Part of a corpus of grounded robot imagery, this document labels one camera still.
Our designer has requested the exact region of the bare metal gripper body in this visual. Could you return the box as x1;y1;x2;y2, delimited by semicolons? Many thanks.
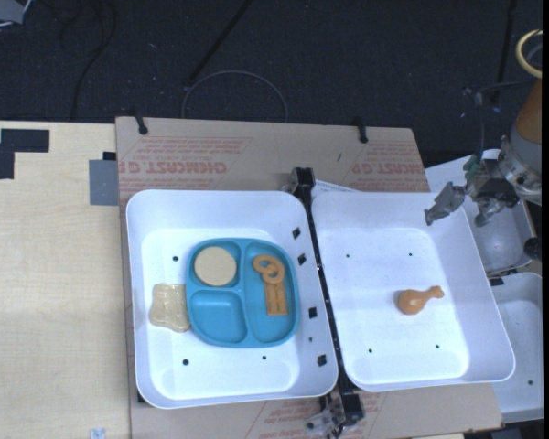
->
466;147;543;211

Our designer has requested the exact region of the orange toy chicken drumstick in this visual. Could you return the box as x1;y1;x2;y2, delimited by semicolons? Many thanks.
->
396;284;446;316

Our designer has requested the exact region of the thin black rod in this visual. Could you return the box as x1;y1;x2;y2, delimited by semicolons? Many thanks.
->
300;184;351;398

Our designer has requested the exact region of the white plastic tray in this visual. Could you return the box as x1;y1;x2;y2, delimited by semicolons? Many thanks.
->
125;188;340;411
310;190;517;393

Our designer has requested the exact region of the orange toy pretzel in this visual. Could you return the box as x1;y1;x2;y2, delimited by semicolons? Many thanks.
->
252;253;286;285

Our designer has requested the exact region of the brown cardboard board, red print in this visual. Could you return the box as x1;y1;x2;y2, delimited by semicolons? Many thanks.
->
114;116;505;439

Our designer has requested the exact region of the beige round biscuit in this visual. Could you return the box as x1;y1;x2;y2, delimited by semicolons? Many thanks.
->
192;245;239;288

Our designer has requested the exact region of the blue divided plate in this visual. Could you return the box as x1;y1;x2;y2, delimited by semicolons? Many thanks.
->
184;237;301;349

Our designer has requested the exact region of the beige toy bread slice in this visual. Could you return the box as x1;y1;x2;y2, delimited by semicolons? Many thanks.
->
147;282;192;334

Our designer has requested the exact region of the black cylinder on white bracket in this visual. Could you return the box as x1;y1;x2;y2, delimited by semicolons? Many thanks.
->
523;235;544;263

